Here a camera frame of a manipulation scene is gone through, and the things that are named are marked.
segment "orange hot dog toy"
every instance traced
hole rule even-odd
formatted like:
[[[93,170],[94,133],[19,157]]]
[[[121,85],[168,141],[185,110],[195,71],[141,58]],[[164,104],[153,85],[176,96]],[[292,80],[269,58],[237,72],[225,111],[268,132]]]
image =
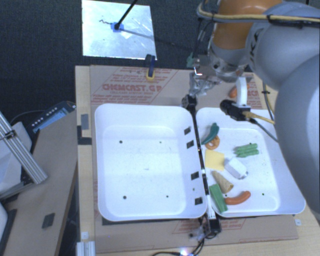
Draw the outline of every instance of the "orange hot dog toy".
[[[251,196],[249,191],[244,191],[241,195],[236,197],[227,197],[224,199],[226,205],[239,205],[246,201]]]

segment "white tray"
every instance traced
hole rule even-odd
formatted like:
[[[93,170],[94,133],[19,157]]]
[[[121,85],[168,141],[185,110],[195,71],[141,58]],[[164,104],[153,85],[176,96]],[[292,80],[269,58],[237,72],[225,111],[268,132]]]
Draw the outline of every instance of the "white tray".
[[[103,104],[95,111],[98,208],[110,221],[193,219],[207,201],[190,113]]]
[[[269,117],[267,110],[252,110],[253,113]],[[235,121],[219,108],[202,108],[196,115],[200,140],[209,133],[213,123],[219,126],[220,145],[215,151],[224,153],[225,162],[235,157],[234,149],[249,143],[257,143],[259,154],[238,158],[246,167],[248,176],[242,180],[234,178],[227,170],[218,171],[234,184],[228,197],[236,197],[243,191],[250,191],[251,197],[238,205],[228,205],[228,210],[220,212],[212,200],[216,213],[226,218],[262,215],[298,214],[306,206],[306,201],[296,185],[282,156],[279,145],[257,125],[246,121]],[[274,126],[258,120],[268,131],[276,135]],[[202,146],[203,159],[206,147]],[[211,186],[215,180],[212,170],[206,168],[207,182]]]

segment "black pole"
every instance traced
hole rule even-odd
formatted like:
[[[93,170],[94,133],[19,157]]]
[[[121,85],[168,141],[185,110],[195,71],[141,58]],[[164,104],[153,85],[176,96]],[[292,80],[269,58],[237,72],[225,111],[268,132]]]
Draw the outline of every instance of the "black pole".
[[[124,19],[126,18],[126,16],[128,15],[128,13],[131,11],[131,9],[135,6],[135,4],[138,2],[138,0],[134,0],[132,2],[132,4],[130,5],[130,7],[128,8],[128,10],[126,10],[126,12],[124,13],[124,15],[121,17],[121,19],[118,21],[117,24],[114,25],[114,29],[115,30],[119,30],[120,24],[124,21]]]

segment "cardboard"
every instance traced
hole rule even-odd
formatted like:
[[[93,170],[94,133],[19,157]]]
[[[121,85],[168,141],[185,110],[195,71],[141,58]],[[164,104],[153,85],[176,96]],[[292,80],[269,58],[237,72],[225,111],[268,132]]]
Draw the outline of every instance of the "cardboard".
[[[94,218],[96,253],[139,251],[151,249],[193,247],[198,241],[197,219],[108,222],[99,213],[94,112],[103,103],[179,106],[188,94],[191,70],[155,69],[155,79],[146,80],[146,68],[91,66],[90,97],[92,129],[92,159],[94,188]],[[248,105],[262,109],[255,78],[246,73],[249,84]],[[221,83],[198,99],[197,109],[218,107],[228,98],[232,83]],[[221,219],[222,232],[206,245],[238,244],[297,239],[297,229],[291,215]]]

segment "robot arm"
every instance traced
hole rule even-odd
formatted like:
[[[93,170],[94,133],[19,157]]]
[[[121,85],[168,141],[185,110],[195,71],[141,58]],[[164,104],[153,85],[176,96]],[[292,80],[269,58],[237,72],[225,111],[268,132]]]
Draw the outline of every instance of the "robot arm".
[[[201,5],[197,12],[204,16]],[[318,24],[314,27],[312,22],[271,19],[216,24],[206,61],[200,59],[194,64],[190,93],[205,93],[217,83],[208,79],[213,73],[225,82],[235,82],[248,64],[266,84],[278,90],[274,113],[278,142],[293,178],[320,221],[320,10],[280,0],[221,0],[217,16],[254,17],[262,13],[268,18],[317,18]]]

